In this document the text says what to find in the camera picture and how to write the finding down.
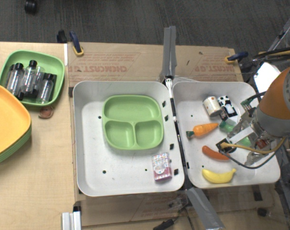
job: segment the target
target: stack of orange plates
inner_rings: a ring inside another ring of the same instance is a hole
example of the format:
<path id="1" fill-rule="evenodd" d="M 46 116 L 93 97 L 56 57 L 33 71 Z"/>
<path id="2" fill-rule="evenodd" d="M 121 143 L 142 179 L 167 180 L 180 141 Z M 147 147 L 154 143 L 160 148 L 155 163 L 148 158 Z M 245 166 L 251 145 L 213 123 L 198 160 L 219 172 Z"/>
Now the stack of orange plates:
<path id="1" fill-rule="evenodd" d="M 31 116 L 22 103 L 0 86 L 0 162 L 31 136 Z"/>

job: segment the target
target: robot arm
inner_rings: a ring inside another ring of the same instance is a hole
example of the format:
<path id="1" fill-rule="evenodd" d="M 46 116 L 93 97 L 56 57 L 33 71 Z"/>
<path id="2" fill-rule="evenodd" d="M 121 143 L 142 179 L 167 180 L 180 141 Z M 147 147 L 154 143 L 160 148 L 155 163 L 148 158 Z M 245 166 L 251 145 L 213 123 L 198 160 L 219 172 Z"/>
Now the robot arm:
<path id="1" fill-rule="evenodd" d="M 223 154 L 225 149 L 228 152 L 233 152 L 234 148 L 250 150 L 245 162 L 247 166 L 278 150 L 286 137 L 290 136 L 290 67 L 280 73 L 264 93 L 259 105 L 252 108 L 250 102 L 253 99 L 251 97 L 241 103 L 246 112 L 227 134 L 228 142 L 217 144 Z M 249 139 L 249 147 L 240 144 L 243 139 Z M 279 141 L 278 145 L 272 147 L 273 141 Z"/>

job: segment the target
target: green divided plate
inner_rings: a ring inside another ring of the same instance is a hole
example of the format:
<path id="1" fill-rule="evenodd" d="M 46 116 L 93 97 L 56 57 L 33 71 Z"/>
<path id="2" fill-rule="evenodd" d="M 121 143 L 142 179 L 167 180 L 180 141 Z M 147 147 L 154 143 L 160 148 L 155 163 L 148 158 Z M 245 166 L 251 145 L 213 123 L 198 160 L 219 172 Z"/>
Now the green divided plate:
<path id="1" fill-rule="evenodd" d="M 164 129 L 159 104 L 145 95 L 113 95 L 103 105 L 103 130 L 107 142 L 123 150 L 158 146 Z"/>
<path id="2" fill-rule="evenodd" d="M 31 105 L 31 106 L 47 106 L 51 105 L 59 96 L 60 90 L 62 88 L 65 76 L 65 66 L 64 63 L 51 55 L 44 53 L 30 51 L 30 50 L 17 50 L 12 52 L 6 59 L 0 73 L 0 85 L 3 86 L 6 80 L 7 73 L 11 65 L 16 63 L 22 63 L 24 68 L 29 65 L 30 60 L 36 60 L 37 66 L 43 67 L 46 73 L 52 73 L 57 76 L 52 99 L 44 104 L 36 103 L 35 99 L 24 98 L 21 103 Z"/>

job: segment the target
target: green plate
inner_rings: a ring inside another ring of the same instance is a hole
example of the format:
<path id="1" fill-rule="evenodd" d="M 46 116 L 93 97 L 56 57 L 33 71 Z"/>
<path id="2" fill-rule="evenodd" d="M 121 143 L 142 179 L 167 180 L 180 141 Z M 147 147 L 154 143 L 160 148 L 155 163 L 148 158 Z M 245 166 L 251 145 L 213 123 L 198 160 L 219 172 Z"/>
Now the green plate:
<path id="1" fill-rule="evenodd" d="M 145 95 L 114 95 L 103 105 L 103 130 L 107 142 L 123 150 L 157 147 L 164 136 L 159 104 Z"/>
<path id="2" fill-rule="evenodd" d="M 59 96 L 60 90 L 62 88 L 64 77 L 65 77 L 65 66 L 64 63 L 51 55 L 43 54 L 36 51 L 30 50 L 17 50 L 12 52 L 8 58 L 6 59 L 0 73 L 0 85 L 3 86 L 6 80 L 7 73 L 11 65 L 16 63 L 22 63 L 24 68 L 29 65 L 30 60 L 36 60 L 37 66 L 43 67 L 46 73 L 52 73 L 57 76 L 54 89 L 52 100 L 47 103 L 41 104 L 36 103 L 35 99 L 24 98 L 21 103 L 25 105 L 31 106 L 47 106 L 51 105 Z"/>
<path id="3" fill-rule="evenodd" d="M 5 151 L 0 153 L 0 163 L 4 161 L 5 159 L 7 159 L 9 156 L 11 156 L 13 153 L 15 153 L 20 147 L 22 147 L 30 138 L 31 133 L 32 133 L 32 125 L 30 125 L 27 132 L 19 140 L 17 140 L 14 144 L 12 144 Z"/>

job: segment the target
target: gray carpet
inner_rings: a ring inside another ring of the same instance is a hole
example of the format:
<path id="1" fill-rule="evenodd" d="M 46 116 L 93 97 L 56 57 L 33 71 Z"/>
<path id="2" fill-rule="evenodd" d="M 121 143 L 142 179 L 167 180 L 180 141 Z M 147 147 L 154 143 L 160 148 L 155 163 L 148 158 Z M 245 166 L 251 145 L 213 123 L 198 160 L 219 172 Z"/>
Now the gray carpet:
<path id="1" fill-rule="evenodd" d="M 0 0 L 0 41 L 56 43 L 60 29 L 80 42 L 225 46 L 249 56 L 266 51 L 290 18 L 290 0 Z"/>

